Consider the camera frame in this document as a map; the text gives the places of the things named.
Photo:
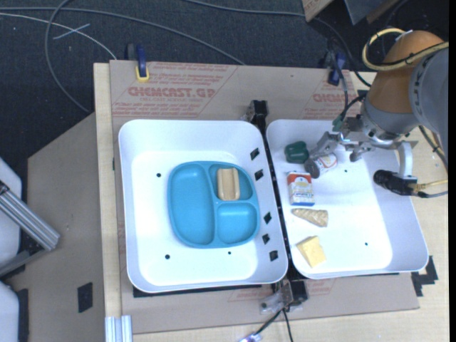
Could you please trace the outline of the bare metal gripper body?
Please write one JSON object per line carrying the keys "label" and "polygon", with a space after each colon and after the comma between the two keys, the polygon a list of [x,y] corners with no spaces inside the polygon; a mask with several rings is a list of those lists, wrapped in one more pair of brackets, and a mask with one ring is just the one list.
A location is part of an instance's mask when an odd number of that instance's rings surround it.
{"label": "bare metal gripper body", "polygon": [[339,140],[344,145],[389,148],[401,139],[402,134],[390,133],[376,125],[370,118],[364,116],[347,117],[344,119]]}

